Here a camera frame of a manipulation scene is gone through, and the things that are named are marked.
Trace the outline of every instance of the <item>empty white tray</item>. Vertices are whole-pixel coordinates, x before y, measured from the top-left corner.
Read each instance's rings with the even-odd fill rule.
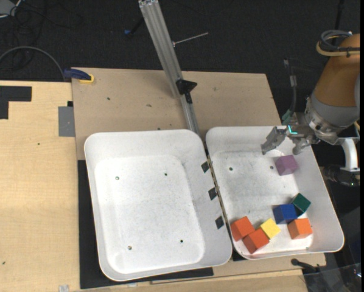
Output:
[[[326,189],[311,147],[294,156],[298,169],[278,174],[275,161],[292,155],[293,142],[286,138],[276,149],[262,154],[261,144],[273,127],[217,127],[206,134],[206,144],[229,223],[247,216],[255,228],[272,218],[273,207],[289,203],[302,193],[311,205],[300,218],[307,217],[313,234],[292,240],[286,224],[269,244],[250,254],[242,240],[233,241],[246,259],[264,259],[302,253],[335,252],[344,244],[343,231]]]
[[[103,273],[125,281],[226,263],[232,244],[201,139],[189,130],[96,133],[85,142]]]

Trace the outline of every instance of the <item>green block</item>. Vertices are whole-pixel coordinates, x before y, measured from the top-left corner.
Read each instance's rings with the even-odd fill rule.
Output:
[[[305,213],[307,208],[310,206],[311,202],[304,197],[301,193],[298,193],[296,197],[294,197],[292,204],[296,208],[297,216]]]

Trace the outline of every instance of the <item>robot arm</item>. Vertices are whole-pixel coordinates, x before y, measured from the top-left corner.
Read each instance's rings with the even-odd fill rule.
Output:
[[[339,46],[334,46],[329,42],[334,38],[344,40]],[[305,111],[293,113],[284,123],[286,129],[274,127],[266,142],[261,145],[262,153],[264,155],[276,148],[285,137],[289,137],[295,144],[294,155],[300,154],[304,147],[320,141],[341,145],[346,165],[330,166],[323,172],[333,181],[357,186],[360,184],[360,169],[355,144],[359,141],[359,134],[356,129],[350,134],[348,132],[360,118],[360,34],[328,30],[317,42],[317,51],[330,59],[307,99]]]

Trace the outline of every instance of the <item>table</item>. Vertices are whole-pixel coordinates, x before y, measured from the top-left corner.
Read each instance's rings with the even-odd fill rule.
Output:
[[[92,74],[94,83],[0,81],[0,87],[32,88],[32,100],[9,101],[8,119],[0,120],[0,291],[83,291],[77,161],[84,159],[88,135],[186,128],[163,71],[78,69]],[[203,139],[215,126],[281,124],[264,74],[183,75],[198,83],[191,94]],[[76,137],[62,135],[62,125],[73,122],[58,119],[59,108],[71,101]],[[214,267],[211,277],[134,286],[135,291],[307,291],[291,258],[230,260]],[[326,263],[324,254],[297,258],[311,265]],[[126,289],[131,285],[96,291]]]

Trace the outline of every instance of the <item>cube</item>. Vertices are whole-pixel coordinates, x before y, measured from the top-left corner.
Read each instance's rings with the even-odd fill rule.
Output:
[[[239,241],[253,231],[255,231],[255,228],[248,217],[242,217],[231,224],[231,232],[235,241]]]
[[[292,239],[303,239],[313,234],[308,218],[297,218],[287,225]]]
[[[281,228],[274,222],[272,218],[269,218],[261,224],[261,229],[264,231],[269,239],[272,239],[275,235],[280,233]]]
[[[298,218],[293,204],[280,204],[273,209],[275,222],[277,224],[289,223]]]
[[[243,243],[251,254],[255,253],[256,250],[263,248],[269,242],[270,240],[262,228],[257,228],[255,231],[243,238]]]
[[[278,174],[281,176],[292,174],[298,168],[298,164],[293,155],[279,157],[275,162],[275,166]]]
[[[298,193],[296,197],[293,198],[292,204],[296,209],[297,216],[300,216],[305,213],[311,202],[307,198],[305,198],[303,194]]]

